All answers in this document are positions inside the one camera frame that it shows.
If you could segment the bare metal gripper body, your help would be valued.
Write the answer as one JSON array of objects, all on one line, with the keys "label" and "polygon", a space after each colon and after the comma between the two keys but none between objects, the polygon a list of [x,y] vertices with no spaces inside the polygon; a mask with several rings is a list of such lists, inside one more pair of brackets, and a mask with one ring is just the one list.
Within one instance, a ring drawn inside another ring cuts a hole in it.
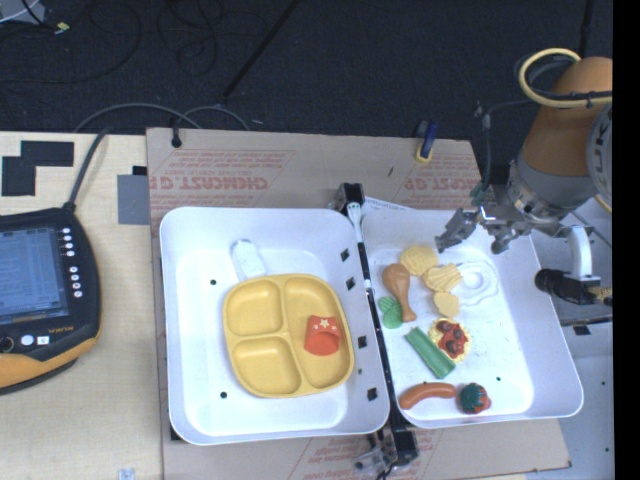
[{"label": "bare metal gripper body", "polygon": [[553,236],[564,209],[533,190],[518,165],[509,167],[504,184],[492,184],[478,205],[476,221],[495,237],[519,237],[539,230]]}]

